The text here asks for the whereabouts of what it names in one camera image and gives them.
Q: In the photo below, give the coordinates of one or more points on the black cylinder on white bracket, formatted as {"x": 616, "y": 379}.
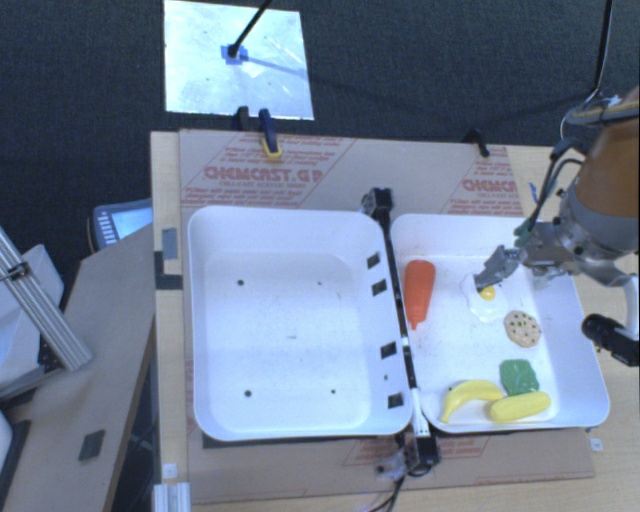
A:
{"x": 611, "y": 336}

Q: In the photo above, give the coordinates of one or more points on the white and yellow fried egg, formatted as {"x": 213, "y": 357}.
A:
{"x": 487, "y": 306}

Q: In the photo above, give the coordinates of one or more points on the orange carrot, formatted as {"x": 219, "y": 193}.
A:
{"x": 419, "y": 292}

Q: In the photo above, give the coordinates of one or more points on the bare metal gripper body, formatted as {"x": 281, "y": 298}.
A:
{"x": 555, "y": 247}

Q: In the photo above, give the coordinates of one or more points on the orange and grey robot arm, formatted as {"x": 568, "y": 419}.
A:
{"x": 610, "y": 170}

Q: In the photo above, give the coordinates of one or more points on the brown cardboard board red print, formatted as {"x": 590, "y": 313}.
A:
{"x": 320, "y": 165}

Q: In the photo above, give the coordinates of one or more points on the green leafy vegetable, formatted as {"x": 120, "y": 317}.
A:
{"x": 519, "y": 376}

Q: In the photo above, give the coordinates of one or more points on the thin black and white rod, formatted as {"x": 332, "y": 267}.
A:
{"x": 402, "y": 320}

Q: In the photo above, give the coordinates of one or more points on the yellow banana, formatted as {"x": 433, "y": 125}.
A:
{"x": 470, "y": 392}

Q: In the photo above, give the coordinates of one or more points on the beige biscuit with dark dots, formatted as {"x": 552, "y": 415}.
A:
{"x": 522, "y": 328}

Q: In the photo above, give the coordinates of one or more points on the white plastic tray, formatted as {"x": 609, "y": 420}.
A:
{"x": 290, "y": 330}
{"x": 465, "y": 350}

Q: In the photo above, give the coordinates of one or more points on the yellow corn cob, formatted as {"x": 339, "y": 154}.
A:
{"x": 520, "y": 406}

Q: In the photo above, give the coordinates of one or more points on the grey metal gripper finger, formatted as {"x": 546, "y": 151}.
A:
{"x": 507, "y": 270}
{"x": 487, "y": 267}

